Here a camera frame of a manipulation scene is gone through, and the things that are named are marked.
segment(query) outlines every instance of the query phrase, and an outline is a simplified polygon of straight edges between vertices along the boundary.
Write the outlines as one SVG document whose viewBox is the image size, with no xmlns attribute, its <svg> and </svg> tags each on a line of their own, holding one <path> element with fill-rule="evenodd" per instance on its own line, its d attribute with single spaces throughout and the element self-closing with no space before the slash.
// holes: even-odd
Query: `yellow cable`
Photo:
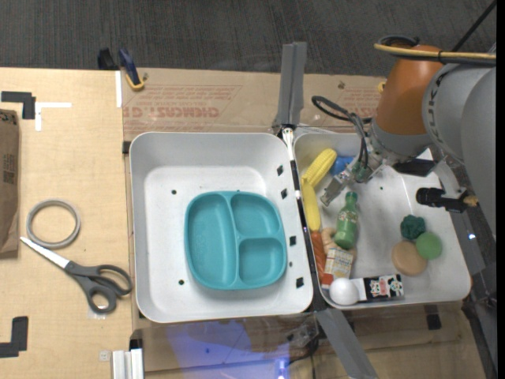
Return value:
<svg viewBox="0 0 505 379">
<path fill-rule="evenodd" d="M 470 52 L 427 52 L 427 51 L 414 51 L 412 49 L 406 49 L 402 47 L 389 47 L 387 45 L 381 45 L 380 43 L 374 43 L 373 47 L 379 51 L 386 51 L 391 54 L 403 54 L 405 56 L 429 56 L 431 58 L 467 58 L 467 59 L 484 59 L 484 60 L 496 60 L 495 54 L 480 54 L 480 53 L 470 53 Z"/>
</svg>

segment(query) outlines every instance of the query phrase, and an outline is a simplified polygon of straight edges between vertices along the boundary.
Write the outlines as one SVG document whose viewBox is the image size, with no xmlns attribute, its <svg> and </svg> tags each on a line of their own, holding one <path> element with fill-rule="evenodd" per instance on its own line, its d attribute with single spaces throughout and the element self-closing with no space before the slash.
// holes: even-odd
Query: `gray ring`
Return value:
<svg viewBox="0 0 505 379">
<path fill-rule="evenodd" d="M 38 238 L 37 236 L 35 236 L 35 234 L 32 231 L 32 222 L 35 215 L 41 209 L 47 208 L 49 206 L 61 206 L 62 208 L 67 209 L 72 214 L 73 219 L 76 222 L 76 226 L 73 228 L 73 232 L 70 234 L 70 236 L 65 238 L 64 240 L 61 240 L 60 242 L 45 242 L 43 240 L 40 240 L 40 238 Z M 28 213 L 26 219 L 26 234 L 28 235 L 30 240 L 48 249 L 61 249 L 62 247 L 67 246 L 76 239 L 77 235 L 79 234 L 79 230 L 80 230 L 80 217 L 79 213 L 77 213 L 77 209 L 69 202 L 61 199 L 54 198 L 39 202 Z"/>
</svg>

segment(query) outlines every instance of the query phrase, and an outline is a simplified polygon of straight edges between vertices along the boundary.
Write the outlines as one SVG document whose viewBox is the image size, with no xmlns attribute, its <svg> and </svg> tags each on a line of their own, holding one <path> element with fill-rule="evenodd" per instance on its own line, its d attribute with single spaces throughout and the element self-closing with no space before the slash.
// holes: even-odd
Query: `scissors blade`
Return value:
<svg viewBox="0 0 505 379">
<path fill-rule="evenodd" d="M 55 252 L 48 250 L 45 247 L 38 245 L 37 243 L 34 243 L 29 238 L 20 237 L 20 240 L 28 247 L 32 247 L 37 253 L 43 255 L 48 260 L 53 261 L 57 266 L 63 269 L 65 269 L 66 265 L 70 262 L 70 260 L 67 260 L 66 258 L 60 256 L 59 254 L 56 254 Z"/>
</svg>

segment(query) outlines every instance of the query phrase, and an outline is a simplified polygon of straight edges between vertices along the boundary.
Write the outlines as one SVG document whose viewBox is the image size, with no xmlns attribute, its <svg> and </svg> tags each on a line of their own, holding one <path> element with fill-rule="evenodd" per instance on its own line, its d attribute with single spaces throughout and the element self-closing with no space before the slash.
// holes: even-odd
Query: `teal plate compartment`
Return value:
<svg viewBox="0 0 505 379">
<path fill-rule="evenodd" d="M 184 236 L 189 269 L 205 287 L 265 287 L 286 270 L 286 239 L 279 212 L 256 193 L 198 195 L 186 209 Z"/>
</svg>

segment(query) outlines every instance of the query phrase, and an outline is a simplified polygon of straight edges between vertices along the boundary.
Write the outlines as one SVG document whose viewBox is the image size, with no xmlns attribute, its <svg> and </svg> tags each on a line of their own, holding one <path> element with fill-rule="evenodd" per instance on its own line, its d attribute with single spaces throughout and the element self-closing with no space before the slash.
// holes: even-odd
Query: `white ball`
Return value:
<svg viewBox="0 0 505 379">
<path fill-rule="evenodd" d="M 347 278 L 337 278 L 330 285 L 330 298 L 341 306 L 349 306 L 356 303 L 360 296 L 356 286 Z"/>
</svg>

